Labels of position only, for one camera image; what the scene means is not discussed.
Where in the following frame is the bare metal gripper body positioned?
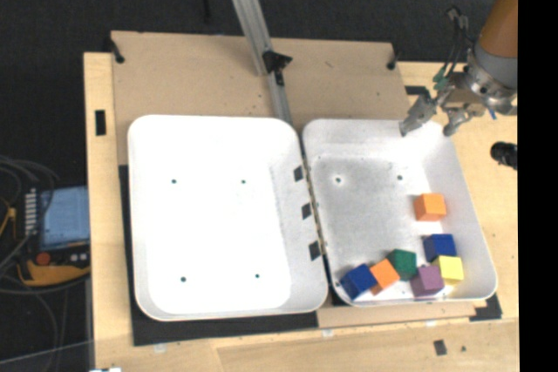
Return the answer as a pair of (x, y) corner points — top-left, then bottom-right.
(436, 64), (519, 116)

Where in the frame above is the orange cube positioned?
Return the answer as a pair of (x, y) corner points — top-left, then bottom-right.
(412, 193), (447, 223)
(369, 258), (401, 296)

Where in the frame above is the white plastic tray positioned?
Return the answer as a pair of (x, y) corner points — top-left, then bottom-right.
(126, 113), (330, 322)
(301, 118), (499, 308)

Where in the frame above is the dark blue cube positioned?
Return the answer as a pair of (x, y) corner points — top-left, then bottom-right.
(421, 233), (458, 263)

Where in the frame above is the yellow cube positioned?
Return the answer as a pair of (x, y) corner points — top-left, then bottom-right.
(431, 254), (466, 287)

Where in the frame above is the green cube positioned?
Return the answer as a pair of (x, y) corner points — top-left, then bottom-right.
(386, 248), (419, 281)

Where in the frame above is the purple cube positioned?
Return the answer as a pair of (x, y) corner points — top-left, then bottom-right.
(409, 265), (446, 299)

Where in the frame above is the brown cardboard board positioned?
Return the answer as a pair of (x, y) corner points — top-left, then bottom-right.
(109, 30), (489, 330)

